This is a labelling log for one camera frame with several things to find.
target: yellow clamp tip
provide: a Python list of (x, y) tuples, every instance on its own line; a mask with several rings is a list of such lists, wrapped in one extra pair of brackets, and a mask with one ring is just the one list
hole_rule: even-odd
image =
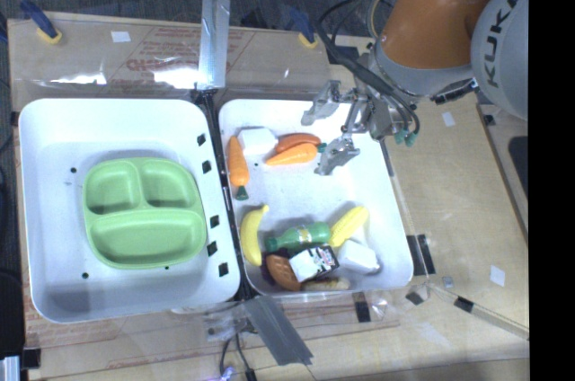
[(42, 31), (40, 28), (36, 28), (36, 34), (38, 34), (43, 40), (45, 40), (48, 44), (56, 45), (62, 39), (62, 32), (60, 30), (56, 30), (56, 37), (50, 38), (48, 34)]
[(315, 46), (317, 46), (317, 40), (315, 40), (314, 42), (310, 42), (309, 40), (307, 40), (307, 37), (304, 36), (304, 33), (299, 33), (297, 35), (297, 38), (299, 39), (299, 41), (304, 44), (304, 46), (306, 46), (308, 49), (314, 49)]

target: table surface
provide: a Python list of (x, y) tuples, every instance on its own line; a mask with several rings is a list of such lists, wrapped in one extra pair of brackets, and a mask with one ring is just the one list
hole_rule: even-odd
[[(296, 38), (293, 32), (275, 34), (278, 44)], [(338, 42), (362, 52), (369, 40), (341, 37)], [(328, 65), (325, 55), (318, 69), (326, 67), (330, 78), (342, 81), (342, 89), (352, 86), (349, 72)], [(477, 99), (467, 95), (442, 106), (422, 102), (418, 113), (422, 126), (416, 145), (406, 148), (393, 140), (386, 145), (405, 232), (425, 239), (432, 269), (428, 262), (428, 270), (406, 288), (366, 293), (371, 322), (358, 321), (349, 296), (283, 303), (314, 354), (312, 365), (278, 367), (261, 338), (245, 332), (243, 354), (258, 379), (375, 380), (381, 373), (391, 380), (418, 374), (442, 379), (454, 373), (468, 379), (478, 374), (482, 379), (528, 377), (526, 232)], [(68, 325), (39, 316), (30, 300), (19, 171), (18, 179), (27, 347), (41, 347), (40, 368), (29, 372), (30, 379), (141, 381), (188, 379), (190, 373), (197, 380), (217, 378), (223, 342), (206, 336), (198, 313)], [(412, 293), (420, 300), (408, 299)], [(233, 344), (226, 364), (242, 370)]]

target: white plastic tub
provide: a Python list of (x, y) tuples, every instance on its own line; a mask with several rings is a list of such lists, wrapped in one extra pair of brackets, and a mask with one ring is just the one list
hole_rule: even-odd
[[(341, 125), (347, 118), (349, 105), (341, 105), (330, 118), (304, 127), (300, 120), (311, 106), (311, 102), (277, 100), (233, 100), (226, 103), (219, 113), (226, 152), (232, 135), (237, 135), (243, 128), (255, 127), (269, 128), (278, 137), (309, 132), (329, 144), (341, 135)], [(251, 175), (246, 186), (250, 198), (246, 201), (234, 199), (236, 223), (241, 225), (249, 210), (268, 204), (270, 210), (264, 215), (259, 230), (263, 250), (265, 236), (279, 235), (291, 226), (314, 221), (324, 221), (332, 226), (347, 210), (363, 205), (368, 208), (370, 219), (351, 238), (373, 249), (381, 268), (372, 274), (339, 268), (333, 275), (349, 279), (351, 291), (403, 287), (411, 280), (413, 262), (381, 146), (368, 134), (354, 135), (353, 141), (360, 154), (325, 176), (314, 173), (319, 154), (308, 164), (277, 167), (264, 163), (265, 158), (273, 154), (272, 150), (266, 155), (246, 156)], [(248, 280), (263, 295), (304, 294), (286, 291), (270, 283), (260, 268), (248, 262), (245, 264)]]
[[(22, 186), (32, 302), (72, 323), (222, 303), (240, 271), (206, 118), (180, 100), (37, 100), (20, 115)], [(208, 239), (191, 260), (114, 269), (88, 243), (82, 185), (100, 162), (162, 157), (194, 176)]]

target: toy bottle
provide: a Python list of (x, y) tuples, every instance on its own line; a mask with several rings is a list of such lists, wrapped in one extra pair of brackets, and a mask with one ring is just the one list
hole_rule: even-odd
[(327, 223), (318, 221), (310, 225), (290, 227), (279, 237), (266, 239), (266, 250), (273, 253), (280, 248), (296, 249), (302, 245), (324, 244), (330, 240), (332, 231)]

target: white sticker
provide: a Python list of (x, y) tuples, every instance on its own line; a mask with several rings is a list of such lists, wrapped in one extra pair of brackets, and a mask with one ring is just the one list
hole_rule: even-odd
[(491, 265), (491, 274), (490, 274), (491, 282), (496, 283), (497, 285), (501, 285), (505, 287), (505, 271), (497, 268), (496, 266)]
[(129, 37), (127, 31), (112, 31), (111, 40), (114, 42), (131, 42), (132, 39)]
[(443, 121), (446, 123), (446, 126), (453, 127), (456, 124), (456, 120), (453, 119), (453, 116), (449, 111), (444, 112), (442, 114), (442, 116), (443, 116)]

